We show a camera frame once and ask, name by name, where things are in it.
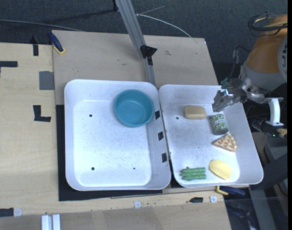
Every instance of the green can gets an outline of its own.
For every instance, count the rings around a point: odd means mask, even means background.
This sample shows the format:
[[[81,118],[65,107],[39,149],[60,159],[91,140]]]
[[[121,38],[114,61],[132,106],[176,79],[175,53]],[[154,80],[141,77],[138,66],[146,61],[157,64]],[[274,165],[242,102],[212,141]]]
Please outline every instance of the green can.
[[[223,114],[210,116],[210,121],[215,135],[223,135],[229,131],[227,122]]]

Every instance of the table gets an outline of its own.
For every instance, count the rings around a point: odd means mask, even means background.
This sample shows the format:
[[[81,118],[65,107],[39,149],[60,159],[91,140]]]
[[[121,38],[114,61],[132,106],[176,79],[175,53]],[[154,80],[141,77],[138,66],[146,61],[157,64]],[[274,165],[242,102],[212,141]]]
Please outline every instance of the table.
[[[0,43],[0,61],[18,62],[16,68],[1,67],[0,73],[0,208],[20,208],[23,215],[0,218],[0,227],[40,226],[41,215],[61,214],[64,229],[94,222],[114,229],[119,219],[133,214],[122,224],[144,217],[150,225],[156,223],[155,229],[191,229],[197,224],[203,229],[217,224],[231,229],[223,196],[213,188],[167,187],[159,195],[58,201],[55,107],[63,104],[64,84],[74,78],[145,81],[145,75],[126,34],[54,33],[66,49],[62,56],[50,45],[38,45],[37,56],[37,46]],[[145,36],[145,40],[158,48],[152,57],[157,87],[217,84],[204,39]],[[40,72],[54,73],[55,90],[40,89]],[[34,105],[41,106],[41,116],[51,117],[50,122],[34,121]],[[211,203],[210,196],[218,202]],[[187,203],[193,197],[203,197],[203,203]],[[140,209],[134,209],[135,201],[140,201]]]

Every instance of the toy pizza slice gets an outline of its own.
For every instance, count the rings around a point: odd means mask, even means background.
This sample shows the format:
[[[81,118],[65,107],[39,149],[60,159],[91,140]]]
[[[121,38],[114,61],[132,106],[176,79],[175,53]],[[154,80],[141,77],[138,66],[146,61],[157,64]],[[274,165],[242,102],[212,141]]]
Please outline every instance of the toy pizza slice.
[[[230,133],[215,141],[213,145],[219,148],[226,149],[228,151],[236,152],[237,150],[236,141],[233,135],[231,135]]]

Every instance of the blue bowl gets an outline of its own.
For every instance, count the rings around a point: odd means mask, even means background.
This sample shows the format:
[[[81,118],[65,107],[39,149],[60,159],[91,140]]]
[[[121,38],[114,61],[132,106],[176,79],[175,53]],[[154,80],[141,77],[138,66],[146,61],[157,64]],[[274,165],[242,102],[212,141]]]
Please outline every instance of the blue bowl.
[[[152,100],[138,90],[121,92],[114,101],[114,111],[118,120],[128,127],[147,124],[153,117]]]

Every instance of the white tray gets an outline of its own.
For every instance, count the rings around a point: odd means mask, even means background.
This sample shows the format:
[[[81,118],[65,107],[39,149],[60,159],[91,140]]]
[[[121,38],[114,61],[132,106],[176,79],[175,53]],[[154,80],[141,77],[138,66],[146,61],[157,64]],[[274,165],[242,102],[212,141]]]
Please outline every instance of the white tray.
[[[159,89],[166,138],[175,179],[184,187],[257,184],[263,178],[263,169],[241,103],[228,106],[224,114],[229,132],[234,136],[237,152],[217,148],[212,142],[222,137],[213,134],[209,116],[215,115],[211,104],[220,86],[164,85]],[[187,119],[186,105],[200,105],[206,109],[202,120]],[[228,180],[221,179],[209,170],[209,162],[219,159],[232,168]],[[180,171],[186,167],[205,167],[205,180],[185,181]]]
[[[113,100],[135,89],[153,101],[156,115],[130,128],[115,116]],[[158,91],[150,83],[72,80],[65,87],[66,179],[79,191],[151,190],[171,179]]]

